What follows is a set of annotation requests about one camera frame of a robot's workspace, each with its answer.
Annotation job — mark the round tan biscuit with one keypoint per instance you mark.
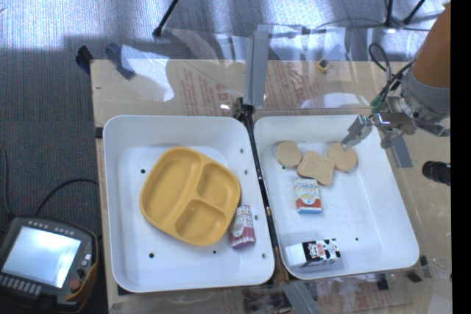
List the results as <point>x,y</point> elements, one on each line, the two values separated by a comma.
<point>289,154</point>

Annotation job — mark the pink carton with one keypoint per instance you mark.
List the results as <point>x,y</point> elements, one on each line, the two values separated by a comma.
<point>242,228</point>

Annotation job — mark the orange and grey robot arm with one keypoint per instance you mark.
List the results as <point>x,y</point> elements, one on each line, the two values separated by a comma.
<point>434,55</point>

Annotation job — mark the black cylinder on white bracket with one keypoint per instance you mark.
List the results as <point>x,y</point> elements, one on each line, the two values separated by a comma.
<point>438,173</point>

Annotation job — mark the yellow divided plate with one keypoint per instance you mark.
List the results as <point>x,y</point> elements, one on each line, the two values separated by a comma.
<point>173,180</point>

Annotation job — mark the white red and blue carton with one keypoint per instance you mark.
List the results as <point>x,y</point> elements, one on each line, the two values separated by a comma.
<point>307,196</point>

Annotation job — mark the white plastic tray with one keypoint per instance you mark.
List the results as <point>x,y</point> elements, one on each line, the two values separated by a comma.
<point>368,217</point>
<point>132,268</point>

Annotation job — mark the heart-shaped tan biscuit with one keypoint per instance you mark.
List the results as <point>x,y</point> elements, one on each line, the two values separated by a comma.
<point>346,160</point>

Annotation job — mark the brown cardboard board red print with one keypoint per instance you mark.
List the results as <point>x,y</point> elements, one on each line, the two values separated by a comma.
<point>147,92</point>

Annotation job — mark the tan toast slice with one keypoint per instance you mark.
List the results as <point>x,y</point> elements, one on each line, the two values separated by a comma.
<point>315,167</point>

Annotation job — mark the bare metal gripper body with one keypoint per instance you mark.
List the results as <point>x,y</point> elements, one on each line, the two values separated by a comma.
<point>395,119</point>

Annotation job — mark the black and white carton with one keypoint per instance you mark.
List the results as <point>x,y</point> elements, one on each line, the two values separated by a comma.
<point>316,253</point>

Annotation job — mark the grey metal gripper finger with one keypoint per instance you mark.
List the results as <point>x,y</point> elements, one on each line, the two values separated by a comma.
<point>391,138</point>
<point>357,131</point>

